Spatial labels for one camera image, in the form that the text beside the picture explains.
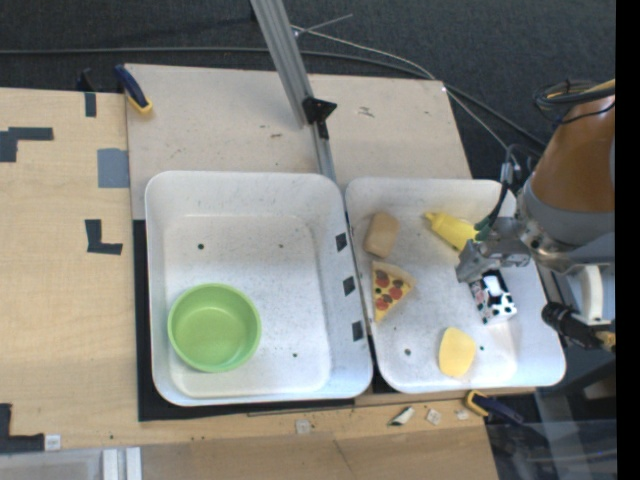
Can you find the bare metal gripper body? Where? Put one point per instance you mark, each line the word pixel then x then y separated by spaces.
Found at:
pixel 507 245

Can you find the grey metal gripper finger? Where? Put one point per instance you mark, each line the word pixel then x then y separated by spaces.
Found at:
pixel 468 263

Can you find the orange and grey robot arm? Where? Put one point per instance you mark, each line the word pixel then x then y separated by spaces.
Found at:
pixel 570 168

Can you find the yellow mustard bottle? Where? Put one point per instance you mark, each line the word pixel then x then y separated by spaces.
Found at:
pixel 452 229

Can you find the black and white carton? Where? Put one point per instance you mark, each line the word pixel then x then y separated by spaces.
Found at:
pixel 495 303

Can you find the pizza slice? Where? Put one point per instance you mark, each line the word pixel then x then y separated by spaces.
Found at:
pixel 387 288

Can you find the yellow cheese slice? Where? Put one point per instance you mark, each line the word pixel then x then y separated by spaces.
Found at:
pixel 456 352

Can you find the tan bread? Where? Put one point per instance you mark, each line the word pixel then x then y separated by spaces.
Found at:
pixel 381 234

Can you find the white plastic tray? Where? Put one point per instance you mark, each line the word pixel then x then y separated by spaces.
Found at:
pixel 250 203
pixel 430 348

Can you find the green bowl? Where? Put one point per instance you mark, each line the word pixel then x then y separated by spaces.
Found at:
pixel 214 328

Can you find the pale wood board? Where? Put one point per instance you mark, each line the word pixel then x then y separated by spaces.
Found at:
pixel 225 118

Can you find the black cylinder on white bracket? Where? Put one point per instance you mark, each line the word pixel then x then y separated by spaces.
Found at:
pixel 570 322

